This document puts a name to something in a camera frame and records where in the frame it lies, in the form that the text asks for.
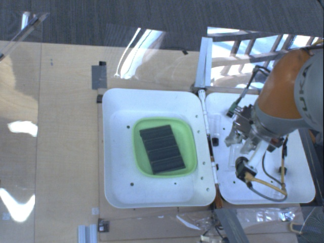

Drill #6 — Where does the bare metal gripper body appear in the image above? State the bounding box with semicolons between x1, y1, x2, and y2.
234;104;285;148

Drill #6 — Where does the clear plastic bottle, black cap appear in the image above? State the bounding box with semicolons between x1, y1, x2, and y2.
211;113;223;147

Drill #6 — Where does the thin black and white rod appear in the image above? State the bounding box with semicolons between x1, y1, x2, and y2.
198;89;221;209

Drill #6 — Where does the green plate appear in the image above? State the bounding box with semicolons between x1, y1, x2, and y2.
131;116;198;179

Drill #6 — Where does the white plastic tray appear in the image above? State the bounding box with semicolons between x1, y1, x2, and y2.
101;88;217;210
205;92;316;206

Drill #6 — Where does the dark ribbed rectangular block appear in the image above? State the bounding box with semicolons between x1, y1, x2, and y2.
139;124;187;176

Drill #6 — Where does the black cylinder on white bracket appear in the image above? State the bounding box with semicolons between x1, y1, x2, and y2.
234;142;269;183

